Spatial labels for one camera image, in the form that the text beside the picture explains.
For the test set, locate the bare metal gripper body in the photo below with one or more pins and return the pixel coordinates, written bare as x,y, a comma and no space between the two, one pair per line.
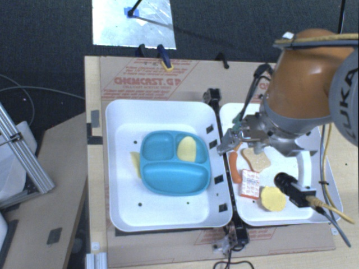
256,129

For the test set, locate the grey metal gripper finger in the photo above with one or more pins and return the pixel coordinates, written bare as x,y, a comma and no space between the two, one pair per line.
227,142
259,148

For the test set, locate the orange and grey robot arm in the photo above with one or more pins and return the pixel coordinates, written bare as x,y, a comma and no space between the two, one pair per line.
300,77

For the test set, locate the tan bread slice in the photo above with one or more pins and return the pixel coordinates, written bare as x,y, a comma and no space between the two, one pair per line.
256,161

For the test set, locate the orange sausage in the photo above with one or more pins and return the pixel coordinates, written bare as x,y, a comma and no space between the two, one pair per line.
235,168

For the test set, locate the thin black rod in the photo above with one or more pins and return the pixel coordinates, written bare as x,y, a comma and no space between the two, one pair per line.
227,175

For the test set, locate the orange and white carton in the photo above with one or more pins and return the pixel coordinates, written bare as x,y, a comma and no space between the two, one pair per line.
249,183

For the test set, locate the yellow oval toy food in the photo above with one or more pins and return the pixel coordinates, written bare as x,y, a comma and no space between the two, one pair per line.
186,149

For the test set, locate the yellow round biscuit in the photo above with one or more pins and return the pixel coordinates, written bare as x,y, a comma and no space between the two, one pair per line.
273,199

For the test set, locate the blue divided plate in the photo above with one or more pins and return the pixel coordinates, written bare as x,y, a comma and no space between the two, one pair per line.
174,178

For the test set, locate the white plastic tray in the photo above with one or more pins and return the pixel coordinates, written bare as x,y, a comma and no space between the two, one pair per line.
283,217
168,209

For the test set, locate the yellow flat toy food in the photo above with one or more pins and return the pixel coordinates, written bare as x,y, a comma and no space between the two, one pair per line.
136,162

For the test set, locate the brown cardboard board red print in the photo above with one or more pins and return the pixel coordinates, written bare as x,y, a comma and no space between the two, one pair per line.
146,77

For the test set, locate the black cylinder on white bracket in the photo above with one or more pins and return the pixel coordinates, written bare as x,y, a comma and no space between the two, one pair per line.
291,188

